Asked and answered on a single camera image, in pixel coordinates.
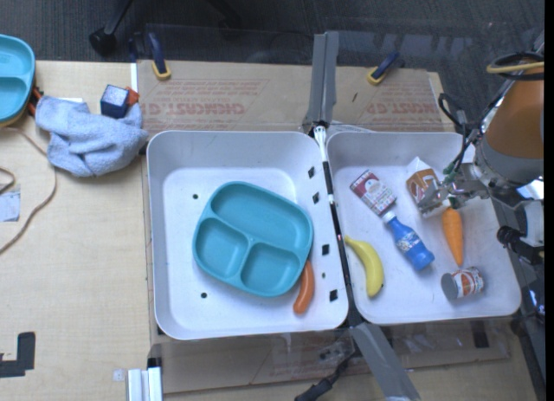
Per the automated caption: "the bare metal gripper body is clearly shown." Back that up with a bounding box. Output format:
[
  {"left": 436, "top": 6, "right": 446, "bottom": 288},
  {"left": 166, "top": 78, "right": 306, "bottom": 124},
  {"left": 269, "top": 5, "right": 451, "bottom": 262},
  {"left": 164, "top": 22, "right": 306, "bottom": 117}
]
[{"left": 448, "top": 162, "right": 545, "bottom": 209}]

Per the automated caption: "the orange and white carton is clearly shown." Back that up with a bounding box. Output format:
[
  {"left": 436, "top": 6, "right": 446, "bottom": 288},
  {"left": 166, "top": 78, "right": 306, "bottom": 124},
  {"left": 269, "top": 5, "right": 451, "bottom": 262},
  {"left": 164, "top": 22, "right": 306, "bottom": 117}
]
[{"left": 405, "top": 156, "right": 454, "bottom": 219}]

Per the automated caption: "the orange carrot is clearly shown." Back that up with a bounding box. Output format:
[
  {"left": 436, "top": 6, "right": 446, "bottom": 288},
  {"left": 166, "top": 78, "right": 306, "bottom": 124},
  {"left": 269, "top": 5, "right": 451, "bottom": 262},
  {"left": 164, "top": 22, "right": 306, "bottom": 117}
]
[{"left": 441, "top": 197, "right": 465, "bottom": 268}]

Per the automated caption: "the blue bottle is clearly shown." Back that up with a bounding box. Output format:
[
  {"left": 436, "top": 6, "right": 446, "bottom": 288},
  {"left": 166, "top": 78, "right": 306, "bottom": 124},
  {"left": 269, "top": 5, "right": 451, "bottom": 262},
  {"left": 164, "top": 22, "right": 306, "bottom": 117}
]
[{"left": 382, "top": 210, "right": 435, "bottom": 272}]

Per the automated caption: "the red and white carton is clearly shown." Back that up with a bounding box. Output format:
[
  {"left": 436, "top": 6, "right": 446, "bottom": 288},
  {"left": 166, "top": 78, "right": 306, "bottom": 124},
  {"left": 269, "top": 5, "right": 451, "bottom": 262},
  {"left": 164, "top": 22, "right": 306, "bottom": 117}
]
[{"left": 349, "top": 169, "right": 398, "bottom": 217}]

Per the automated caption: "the orange and white can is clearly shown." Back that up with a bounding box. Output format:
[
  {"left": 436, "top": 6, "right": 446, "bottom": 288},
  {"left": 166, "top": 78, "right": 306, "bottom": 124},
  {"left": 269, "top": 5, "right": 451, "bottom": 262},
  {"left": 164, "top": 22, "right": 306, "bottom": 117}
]
[{"left": 440, "top": 266, "right": 485, "bottom": 302}]

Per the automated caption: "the yellow banana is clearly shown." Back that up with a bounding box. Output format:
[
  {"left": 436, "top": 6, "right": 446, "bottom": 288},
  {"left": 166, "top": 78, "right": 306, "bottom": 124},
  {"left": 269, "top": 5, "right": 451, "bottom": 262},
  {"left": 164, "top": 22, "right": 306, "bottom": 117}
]
[{"left": 344, "top": 235, "right": 385, "bottom": 299}]

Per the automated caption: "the white plastic tray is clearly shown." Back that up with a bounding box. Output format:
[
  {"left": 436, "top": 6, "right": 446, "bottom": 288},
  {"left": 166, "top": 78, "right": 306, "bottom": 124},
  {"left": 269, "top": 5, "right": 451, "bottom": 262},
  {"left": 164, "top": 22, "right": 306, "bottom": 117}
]
[
  {"left": 145, "top": 130, "right": 350, "bottom": 341},
  {"left": 325, "top": 131, "right": 523, "bottom": 326}
]

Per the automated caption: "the orange sausage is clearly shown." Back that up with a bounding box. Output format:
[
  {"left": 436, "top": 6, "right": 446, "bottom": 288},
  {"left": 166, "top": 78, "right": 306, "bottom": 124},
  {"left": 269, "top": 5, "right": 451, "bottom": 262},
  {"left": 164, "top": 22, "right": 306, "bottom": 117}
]
[{"left": 293, "top": 259, "right": 316, "bottom": 315}]

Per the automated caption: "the blue divided plate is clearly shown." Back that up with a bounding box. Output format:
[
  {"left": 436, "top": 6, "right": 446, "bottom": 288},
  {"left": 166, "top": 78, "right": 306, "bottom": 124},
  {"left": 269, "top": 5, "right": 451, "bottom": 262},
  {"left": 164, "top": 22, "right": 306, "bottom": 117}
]
[
  {"left": 0, "top": 34, "right": 36, "bottom": 123},
  {"left": 191, "top": 180, "right": 314, "bottom": 299}
]

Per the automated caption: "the brown cardboard board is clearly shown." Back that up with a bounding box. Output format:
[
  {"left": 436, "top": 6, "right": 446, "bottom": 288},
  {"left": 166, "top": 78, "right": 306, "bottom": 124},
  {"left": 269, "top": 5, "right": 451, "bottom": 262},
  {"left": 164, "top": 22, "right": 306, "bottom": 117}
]
[{"left": 136, "top": 59, "right": 512, "bottom": 395}]

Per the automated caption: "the blue cube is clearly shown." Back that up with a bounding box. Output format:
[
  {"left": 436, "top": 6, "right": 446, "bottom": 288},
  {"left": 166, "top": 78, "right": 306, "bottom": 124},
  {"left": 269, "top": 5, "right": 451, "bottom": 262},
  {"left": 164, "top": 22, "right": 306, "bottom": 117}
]
[{"left": 100, "top": 84, "right": 130, "bottom": 118}]

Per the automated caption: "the pale blue cloth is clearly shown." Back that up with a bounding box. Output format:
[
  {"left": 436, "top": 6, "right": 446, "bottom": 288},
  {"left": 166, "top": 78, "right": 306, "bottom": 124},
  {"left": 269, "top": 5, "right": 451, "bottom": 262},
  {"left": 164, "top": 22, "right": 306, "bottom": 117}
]
[{"left": 34, "top": 94, "right": 150, "bottom": 178}]

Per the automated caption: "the black cylinder on white bracket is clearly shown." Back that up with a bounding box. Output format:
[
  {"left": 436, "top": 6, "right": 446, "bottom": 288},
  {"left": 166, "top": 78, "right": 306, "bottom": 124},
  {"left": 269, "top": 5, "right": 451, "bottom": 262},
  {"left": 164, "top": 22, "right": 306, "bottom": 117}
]
[{"left": 496, "top": 199, "right": 545, "bottom": 263}]

